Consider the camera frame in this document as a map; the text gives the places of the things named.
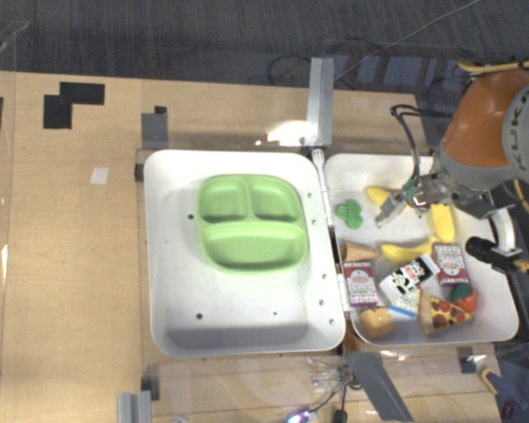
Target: pizza slice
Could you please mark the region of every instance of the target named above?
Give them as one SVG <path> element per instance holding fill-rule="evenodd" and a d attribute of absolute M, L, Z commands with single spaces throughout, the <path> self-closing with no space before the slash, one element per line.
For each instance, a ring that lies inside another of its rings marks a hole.
<path fill-rule="evenodd" d="M 424 290 L 421 291 L 418 316 L 425 335 L 430 335 L 437 330 L 450 328 L 473 319 L 462 308 L 437 298 Z"/>

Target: green plate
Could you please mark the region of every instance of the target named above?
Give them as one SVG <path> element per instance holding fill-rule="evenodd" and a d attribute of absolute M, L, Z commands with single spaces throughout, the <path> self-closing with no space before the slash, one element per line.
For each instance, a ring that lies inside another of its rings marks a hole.
<path fill-rule="evenodd" d="M 298 193 L 269 175 L 217 175 L 197 195 L 197 228 L 208 262 L 221 271 L 273 272 L 309 251 Z"/>

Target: red and white box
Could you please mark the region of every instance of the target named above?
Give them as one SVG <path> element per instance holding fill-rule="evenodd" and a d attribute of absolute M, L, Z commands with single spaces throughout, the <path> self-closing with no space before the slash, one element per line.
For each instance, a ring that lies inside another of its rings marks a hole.
<path fill-rule="evenodd" d="M 351 307 L 374 307 L 378 304 L 370 262 L 343 263 L 343 274 Z"/>
<path fill-rule="evenodd" d="M 469 284 L 468 271 L 462 257 L 462 249 L 458 244 L 433 245 L 433 257 L 439 266 L 437 280 L 441 286 Z"/>

